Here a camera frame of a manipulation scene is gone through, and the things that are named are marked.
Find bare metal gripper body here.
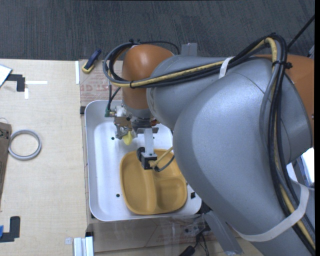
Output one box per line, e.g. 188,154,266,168
113,104,137,132

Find yellow banana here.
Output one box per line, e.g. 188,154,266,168
122,131,134,146

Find white plastic tray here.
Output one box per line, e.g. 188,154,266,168
84,99,203,223

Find yellow divided plate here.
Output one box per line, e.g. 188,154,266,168
119,148,189,216

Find brown cardboard piece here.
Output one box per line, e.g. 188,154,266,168
0,121,13,203

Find white paper sheet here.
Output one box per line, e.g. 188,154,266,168
0,63,13,88

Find grey ring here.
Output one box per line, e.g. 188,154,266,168
7,129,43,161

